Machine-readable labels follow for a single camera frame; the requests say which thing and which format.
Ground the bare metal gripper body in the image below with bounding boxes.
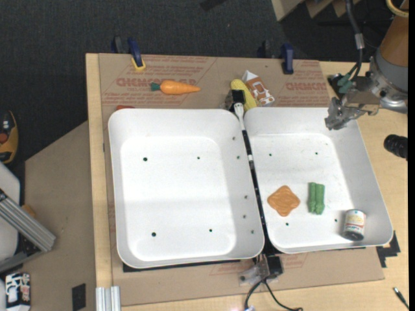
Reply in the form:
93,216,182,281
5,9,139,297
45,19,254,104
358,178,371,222
340,75,409,116

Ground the white plastic tray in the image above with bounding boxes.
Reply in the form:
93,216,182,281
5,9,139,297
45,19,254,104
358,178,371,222
107,108,265,269
243,106,394,255

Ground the orange and white carton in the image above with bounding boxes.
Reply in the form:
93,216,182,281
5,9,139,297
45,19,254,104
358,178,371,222
241,69,276,108

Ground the green asparagus bundle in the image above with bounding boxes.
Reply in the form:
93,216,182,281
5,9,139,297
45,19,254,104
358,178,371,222
307,181,326,216

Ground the thin black and white rod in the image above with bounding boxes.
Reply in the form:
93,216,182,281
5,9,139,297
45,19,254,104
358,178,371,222
233,103,270,256

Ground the yellow corn cob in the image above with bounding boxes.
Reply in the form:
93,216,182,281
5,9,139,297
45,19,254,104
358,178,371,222
230,78,257,111

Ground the orange biscuit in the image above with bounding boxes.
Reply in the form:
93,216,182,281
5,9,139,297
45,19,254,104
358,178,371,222
267,185,302,218

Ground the small white can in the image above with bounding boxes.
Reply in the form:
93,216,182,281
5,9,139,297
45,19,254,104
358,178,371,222
341,209,368,242

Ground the brown cardboard board red print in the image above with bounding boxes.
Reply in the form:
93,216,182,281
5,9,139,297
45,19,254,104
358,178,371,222
98,52,386,306

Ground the orange carrot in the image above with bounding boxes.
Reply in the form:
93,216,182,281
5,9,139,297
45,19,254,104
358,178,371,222
150,79,202,96

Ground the black and white carton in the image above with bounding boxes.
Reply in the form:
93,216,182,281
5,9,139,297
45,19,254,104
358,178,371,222
4,271,32,311

